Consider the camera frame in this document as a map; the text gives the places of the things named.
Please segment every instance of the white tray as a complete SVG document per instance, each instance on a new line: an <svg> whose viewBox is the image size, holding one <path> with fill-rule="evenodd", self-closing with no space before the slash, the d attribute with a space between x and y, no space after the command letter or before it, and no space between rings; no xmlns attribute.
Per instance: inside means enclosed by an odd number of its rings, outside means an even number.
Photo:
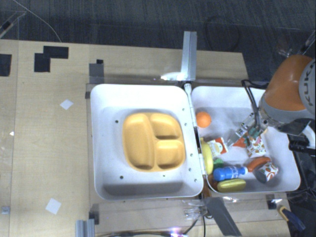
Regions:
<svg viewBox="0 0 316 237"><path fill-rule="evenodd" d="M252 89L259 102L263 90ZM225 141L252 112L250 101L241 87L199 86L192 92L195 111L206 111L212 117L212 123L207 128L199 128L200 137L205 141L223 137ZM293 153L288 149L288 138L272 127L262 135L266 147L265 156L279 167L279 173L266 184L256 180L252 173L240 176L246 181L246 188L241 193L286 192L294 191L300 186L301 178ZM232 147L226 154L220 156L225 164L247 165L250 159L246 149Z"/></svg>
<svg viewBox="0 0 316 237"><path fill-rule="evenodd" d="M157 85L100 84L91 92L94 182L107 200L194 197L203 188L198 147L188 97L181 88ZM122 125L133 113L159 112L180 123L186 160L178 168L142 172L123 151Z"/></svg>

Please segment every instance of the small can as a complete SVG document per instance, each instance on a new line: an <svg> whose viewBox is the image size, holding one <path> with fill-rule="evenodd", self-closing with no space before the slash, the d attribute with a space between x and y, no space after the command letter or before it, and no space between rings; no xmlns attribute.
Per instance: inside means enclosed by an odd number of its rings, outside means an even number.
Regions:
<svg viewBox="0 0 316 237"><path fill-rule="evenodd" d="M247 137L247 143L248 143L247 154L250 158L260 157L260 156L265 155L266 153L265 145L263 144L263 141L260 136L257 137L256 139L254 139L251 136Z"/></svg>
<svg viewBox="0 0 316 237"><path fill-rule="evenodd" d="M261 183L266 183L275 177L278 173L278 167L273 162L267 162L263 166L255 169L253 174Z"/></svg>

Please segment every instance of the plastic bottle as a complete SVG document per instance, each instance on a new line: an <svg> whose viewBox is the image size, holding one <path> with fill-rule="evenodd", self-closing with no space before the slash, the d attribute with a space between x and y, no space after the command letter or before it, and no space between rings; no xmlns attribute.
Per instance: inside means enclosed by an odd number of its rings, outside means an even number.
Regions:
<svg viewBox="0 0 316 237"><path fill-rule="evenodd" d="M235 166L227 166L224 168L216 168L213 171L214 180L217 182L237 178L239 175L245 175L248 173L247 167L235 167Z"/></svg>

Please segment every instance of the yellow plate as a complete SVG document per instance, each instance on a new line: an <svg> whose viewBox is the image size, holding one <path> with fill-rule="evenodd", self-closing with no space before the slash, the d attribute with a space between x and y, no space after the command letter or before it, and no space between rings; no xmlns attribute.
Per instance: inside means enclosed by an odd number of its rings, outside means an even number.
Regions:
<svg viewBox="0 0 316 237"><path fill-rule="evenodd" d="M175 169L186 157L180 124L162 113L128 116L123 124L123 147L128 164L139 171Z"/></svg>

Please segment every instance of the metal bracket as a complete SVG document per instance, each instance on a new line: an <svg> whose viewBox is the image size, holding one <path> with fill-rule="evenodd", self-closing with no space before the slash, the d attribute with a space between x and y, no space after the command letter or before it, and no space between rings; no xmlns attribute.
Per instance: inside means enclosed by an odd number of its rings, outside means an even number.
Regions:
<svg viewBox="0 0 316 237"><path fill-rule="evenodd" d="M181 71L164 74L161 79L175 81L194 81L196 79L197 42L196 32L184 32Z"/></svg>
<svg viewBox="0 0 316 237"><path fill-rule="evenodd" d="M224 236L242 236L222 197L207 197L204 202Z"/></svg>
<svg viewBox="0 0 316 237"><path fill-rule="evenodd" d="M76 237L95 237L94 219L76 221Z"/></svg>
<svg viewBox="0 0 316 237"><path fill-rule="evenodd" d="M194 81L197 72L197 43L196 32L184 32L181 73L184 80Z"/></svg>

